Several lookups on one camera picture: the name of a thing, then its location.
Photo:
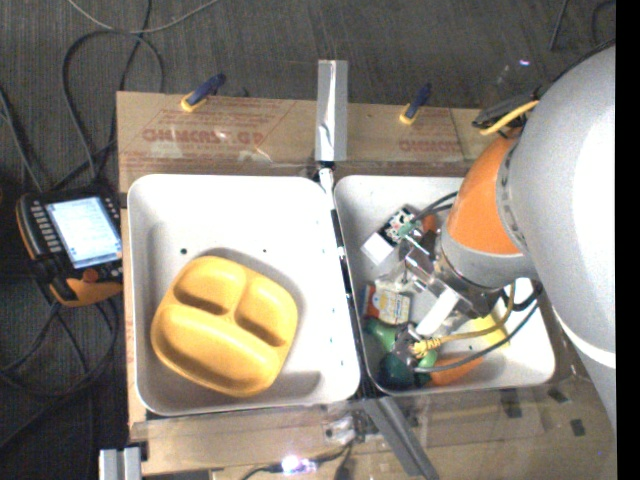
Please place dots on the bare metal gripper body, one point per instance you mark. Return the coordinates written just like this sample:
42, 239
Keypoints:
430, 268

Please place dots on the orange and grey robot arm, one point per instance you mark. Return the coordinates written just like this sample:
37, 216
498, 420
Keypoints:
560, 178

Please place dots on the small orange toy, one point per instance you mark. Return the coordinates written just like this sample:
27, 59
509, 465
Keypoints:
429, 222

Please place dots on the orange and white packet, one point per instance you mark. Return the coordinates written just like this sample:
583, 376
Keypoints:
387, 305

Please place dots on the black printed carton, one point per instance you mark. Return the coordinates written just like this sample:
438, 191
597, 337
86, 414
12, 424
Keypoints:
395, 223

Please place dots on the white cube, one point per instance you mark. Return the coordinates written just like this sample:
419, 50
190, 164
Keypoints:
376, 248

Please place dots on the green toy bottle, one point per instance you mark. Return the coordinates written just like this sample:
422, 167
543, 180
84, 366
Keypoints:
382, 332

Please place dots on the yellow banana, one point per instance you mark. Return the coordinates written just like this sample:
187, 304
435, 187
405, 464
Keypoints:
490, 330

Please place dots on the thin black and white rod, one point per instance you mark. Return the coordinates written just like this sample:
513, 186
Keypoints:
341, 248

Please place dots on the white plastic tray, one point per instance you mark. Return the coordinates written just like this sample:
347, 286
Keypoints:
365, 198
225, 208

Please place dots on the orange carrot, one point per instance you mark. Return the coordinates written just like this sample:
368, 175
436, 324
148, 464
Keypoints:
452, 372

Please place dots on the dark green round toy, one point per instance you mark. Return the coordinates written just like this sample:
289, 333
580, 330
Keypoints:
395, 372

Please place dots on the yellow divided plate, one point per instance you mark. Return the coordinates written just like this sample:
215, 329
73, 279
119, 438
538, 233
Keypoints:
220, 328

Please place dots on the brown cardboard board red print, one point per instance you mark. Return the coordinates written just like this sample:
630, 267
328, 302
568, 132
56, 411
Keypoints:
210, 135

